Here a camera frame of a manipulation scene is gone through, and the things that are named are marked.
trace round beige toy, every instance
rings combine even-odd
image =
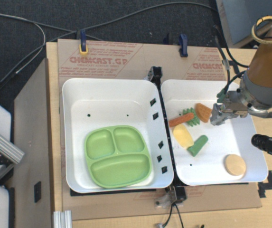
[[[230,154],[225,158],[225,168],[231,175],[239,176],[245,173],[246,164],[239,155]]]

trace green toy plate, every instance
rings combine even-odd
[[[85,157],[92,179],[104,188],[141,182],[151,172],[146,143],[131,126],[111,126],[89,133],[85,139]]]

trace cardboard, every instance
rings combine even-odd
[[[66,182],[62,85],[72,77],[144,79],[152,66],[162,67],[163,77],[187,80],[225,80],[225,70],[216,48],[188,47],[180,57],[180,46],[87,41],[88,54],[81,56],[78,40],[58,40],[58,72],[61,122],[61,165],[63,210],[73,220],[126,217],[168,213],[156,209],[154,200],[165,190],[120,194],[71,196]],[[188,199],[181,212],[257,208],[261,206],[256,183],[186,186]]]

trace wooden surface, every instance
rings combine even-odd
[[[254,49],[232,49],[232,55],[243,64],[249,64],[254,56]],[[48,73],[49,73],[49,94],[50,94],[50,127],[51,147],[53,162],[53,183],[54,209],[62,211],[62,180],[61,180],[61,151],[60,151],[60,130],[59,130],[59,90],[57,74],[57,43],[47,43]],[[261,119],[253,117],[257,133],[272,136],[272,119]],[[272,156],[265,154],[269,170],[272,170]],[[186,228],[200,228],[202,224],[206,228],[230,227],[230,228],[252,228],[272,227],[272,190],[266,191],[266,198],[263,198],[262,208],[257,209],[236,209],[224,211],[209,211],[181,214]],[[105,218],[74,221],[74,228],[153,228],[157,223],[164,223],[167,215],[152,215],[124,218]],[[181,227],[177,212],[174,210],[168,228]]]

